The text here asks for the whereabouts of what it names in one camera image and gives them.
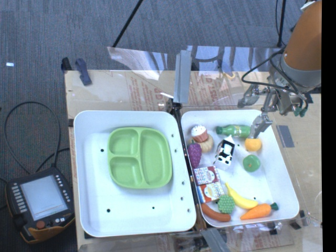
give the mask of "gray floor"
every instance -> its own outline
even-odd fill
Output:
[[[282,41],[302,14],[306,0],[287,0]],[[119,69],[106,50],[112,46],[138,0],[0,0],[0,177],[27,175],[4,140],[7,114],[17,104],[39,101],[61,124],[60,147],[68,146],[61,60],[73,67],[83,58],[88,69]],[[276,47],[282,0],[144,0],[117,47],[176,55],[187,46]],[[12,112],[6,126],[9,144],[34,171],[55,150],[57,127],[42,106],[27,104]],[[57,166],[71,181],[68,151]],[[0,182],[4,191],[5,182]],[[0,205],[5,195],[0,194]],[[0,248],[12,251],[75,251],[76,229],[36,245],[16,231],[8,210],[0,210]]]

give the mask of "toy orange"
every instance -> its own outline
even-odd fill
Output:
[[[258,151],[261,148],[261,140],[259,138],[246,138],[245,148],[247,151]]]

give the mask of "carrot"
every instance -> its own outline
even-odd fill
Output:
[[[269,204],[259,204],[256,207],[247,211],[244,215],[240,217],[240,219],[252,219],[268,216],[271,213],[271,210],[279,210],[279,207],[276,203]]]
[[[211,209],[206,203],[201,204],[202,212],[208,217],[221,222],[227,222],[231,220],[230,214],[222,214]]]

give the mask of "toy banana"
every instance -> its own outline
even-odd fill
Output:
[[[225,183],[225,186],[227,187],[227,194],[233,198],[237,206],[244,209],[251,209],[258,205],[257,201],[240,196],[227,182]]]

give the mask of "metal stand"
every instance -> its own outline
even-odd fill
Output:
[[[278,47],[281,47],[281,45],[282,45],[282,30],[284,28],[283,24],[284,24],[285,8],[286,8],[286,0],[282,0],[279,40],[278,40],[278,44],[277,44]]]
[[[134,10],[132,11],[130,17],[128,18],[127,22],[125,23],[123,29],[121,30],[119,36],[117,37],[117,39],[115,40],[114,44],[113,44],[113,48],[115,48],[119,42],[119,40],[121,39],[122,35],[124,34],[124,32],[126,31],[128,25],[130,24],[132,18],[134,17],[134,15],[136,14],[138,8],[140,7],[141,3],[143,0],[139,0],[138,3],[136,4]]]

